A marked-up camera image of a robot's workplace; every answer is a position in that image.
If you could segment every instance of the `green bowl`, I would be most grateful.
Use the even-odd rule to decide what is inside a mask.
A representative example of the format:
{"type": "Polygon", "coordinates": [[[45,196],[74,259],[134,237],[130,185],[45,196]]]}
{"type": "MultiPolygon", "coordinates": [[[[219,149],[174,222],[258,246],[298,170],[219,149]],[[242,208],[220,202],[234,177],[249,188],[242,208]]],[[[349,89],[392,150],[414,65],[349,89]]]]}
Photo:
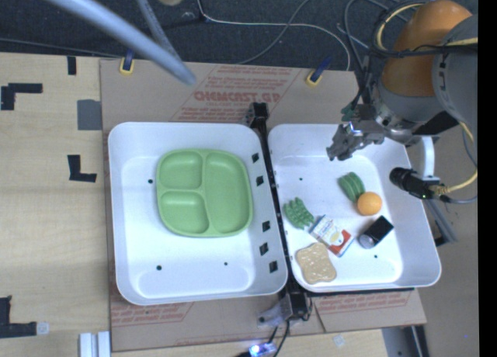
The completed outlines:
{"type": "Polygon", "coordinates": [[[245,164],[226,151],[182,149],[159,160],[158,211],[172,232],[227,237],[252,222],[252,190],[245,164]]]}

